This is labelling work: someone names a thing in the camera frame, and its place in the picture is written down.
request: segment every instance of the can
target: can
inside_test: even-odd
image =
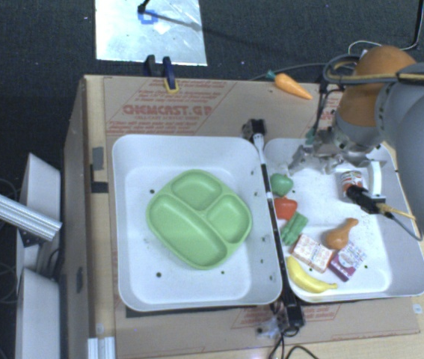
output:
[[[352,185],[363,187],[363,175],[360,171],[346,171],[339,176],[341,181],[342,198],[348,200],[346,190]]]

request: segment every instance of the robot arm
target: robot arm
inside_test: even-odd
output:
[[[364,167],[366,154],[386,141],[396,151],[403,190],[424,234],[424,63],[382,46],[357,61],[353,76],[325,78],[347,85],[333,126],[316,132],[313,144],[295,153],[290,173],[316,157],[327,173],[344,161]]]

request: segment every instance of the toy banana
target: toy banana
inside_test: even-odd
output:
[[[289,277],[296,286],[303,290],[319,293],[328,289],[338,288],[336,283],[326,283],[323,280],[319,280],[308,275],[308,273],[300,266],[300,263],[298,263],[298,261],[292,256],[286,258],[286,267],[288,268]]]

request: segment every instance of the green plate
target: green plate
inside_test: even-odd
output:
[[[251,230],[251,214],[217,177],[189,170],[153,196],[147,223],[181,260],[196,269],[212,269],[243,243]]]

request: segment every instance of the red pepper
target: red pepper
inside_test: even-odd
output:
[[[295,214],[297,207],[298,203],[295,200],[290,200],[286,197],[274,199],[274,210],[279,219],[286,219],[289,221]]]

